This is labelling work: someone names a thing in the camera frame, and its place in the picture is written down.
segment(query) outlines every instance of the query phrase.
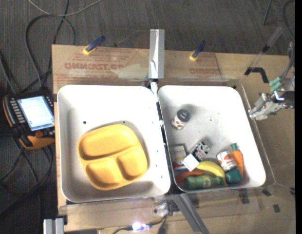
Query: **yellow plate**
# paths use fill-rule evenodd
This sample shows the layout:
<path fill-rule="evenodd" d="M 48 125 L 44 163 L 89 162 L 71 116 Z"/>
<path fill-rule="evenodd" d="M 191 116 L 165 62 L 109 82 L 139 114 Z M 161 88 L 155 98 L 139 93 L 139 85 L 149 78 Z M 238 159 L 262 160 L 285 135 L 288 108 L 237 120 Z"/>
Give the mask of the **yellow plate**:
<path fill-rule="evenodd" d="M 115 124 L 84 134 L 77 154 L 90 183 L 100 190 L 112 190 L 133 183 L 148 168 L 137 135 L 128 126 Z"/>

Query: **grey floor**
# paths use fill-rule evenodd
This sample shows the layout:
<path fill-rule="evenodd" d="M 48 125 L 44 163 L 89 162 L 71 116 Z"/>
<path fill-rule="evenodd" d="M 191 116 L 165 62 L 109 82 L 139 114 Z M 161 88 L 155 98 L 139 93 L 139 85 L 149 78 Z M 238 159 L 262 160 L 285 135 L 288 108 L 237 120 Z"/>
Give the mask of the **grey floor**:
<path fill-rule="evenodd" d="M 52 14 L 62 15 L 66 11 L 67 0 L 32 1 Z M 69 0 L 67 13 L 95 1 Z M 61 23 L 59 17 L 37 18 L 44 14 L 28 0 L 0 0 L 0 58 L 14 90 L 20 92 L 37 78 L 27 53 L 26 32 L 34 63 L 41 75 L 50 68 L 55 35 L 57 44 L 87 45 L 105 34 L 125 39 L 128 32 L 164 29 L 167 50 L 192 51 L 204 39 L 207 43 L 204 51 L 207 52 L 257 54 L 276 28 L 281 27 L 283 35 L 268 54 L 286 55 L 288 44 L 294 41 L 295 1 L 272 0 L 263 24 L 268 3 L 269 0 L 103 0 L 83 12 L 66 16 L 67 21 L 57 33 Z M 75 36 L 68 22 L 73 26 Z M 131 41 L 119 42 L 118 47 L 148 48 L 146 41 L 138 45 L 132 45 Z M 52 91 L 50 73 L 45 86 Z M 35 82 L 27 91 L 37 89 L 39 85 Z M 11 92 L 0 65 L 0 176 L 8 171 L 19 153 L 12 138 L 4 136 L 7 132 L 1 100 Z M 43 150 L 26 151 L 6 178 L 8 187 L 26 190 L 35 184 L 26 158 L 39 178 L 48 170 L 49 163 Z M 0 189 L 0 233 L 41 233 L 42 219 L 57 216 L 55 163 L 38 191 L 10 206 L 18 197 L 20 195 Z"/>

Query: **banana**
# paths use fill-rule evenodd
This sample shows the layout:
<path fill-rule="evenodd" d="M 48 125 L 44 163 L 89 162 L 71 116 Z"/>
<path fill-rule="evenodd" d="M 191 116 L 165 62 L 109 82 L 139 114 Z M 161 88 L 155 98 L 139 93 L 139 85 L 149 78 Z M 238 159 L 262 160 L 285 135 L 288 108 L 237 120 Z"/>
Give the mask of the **banana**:
<path fill-rule="evenodd" d="M 224 181 L 224 185 L 227 185 L 226 183 L 226 174 L 225 171 L 221 168 L 221 166 L 215 164 L 212 161 L 201 161 L 200 164 L 196 167 L 197 169 L 204 170 L 211 172 L 215 174 L 217 177 L 221 177 Z"/>

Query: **handheld device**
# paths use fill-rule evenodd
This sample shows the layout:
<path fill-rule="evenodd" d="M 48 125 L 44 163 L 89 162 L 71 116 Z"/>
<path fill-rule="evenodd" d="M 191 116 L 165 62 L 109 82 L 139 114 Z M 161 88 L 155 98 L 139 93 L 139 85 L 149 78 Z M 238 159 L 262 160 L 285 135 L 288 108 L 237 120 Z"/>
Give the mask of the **handheld device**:
<path fill-rule="evenodd" d="M 3 106 L 14 136 L 24 148 L 34 150 L 54 143 L 54 104 L 47 92 L 9 94 Z"/>

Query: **carrot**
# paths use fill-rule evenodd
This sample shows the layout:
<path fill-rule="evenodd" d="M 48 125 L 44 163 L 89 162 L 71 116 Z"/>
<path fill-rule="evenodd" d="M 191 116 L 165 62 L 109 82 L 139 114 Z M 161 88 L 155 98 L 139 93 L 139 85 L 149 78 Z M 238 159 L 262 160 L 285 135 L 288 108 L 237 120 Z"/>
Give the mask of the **carrot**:
<path fill-rule="evenodd" d="M 243 162 L 243 155 L 241 151 L 237 150 L 236 143 L 231 145 L 234 151 L 231 152 L 231 157 L 234 159 L 235 163 L 237 164 L 237 168 L 239 169 L 242 177 L 244 176 L 244 162 Z"/>
<path fill-rule="evenodd" d="M 183 173 L 176 176 L 175 179 L 176 179 L 176 182 L 179 184 L 179 183 L 185 181 L 186 178 L 189 177 L 189 176 L 200 176 L 200 175 L 203 175 L 203 171 L 195 169 L 191 172 L 190 171 L 184 171 Z"/>

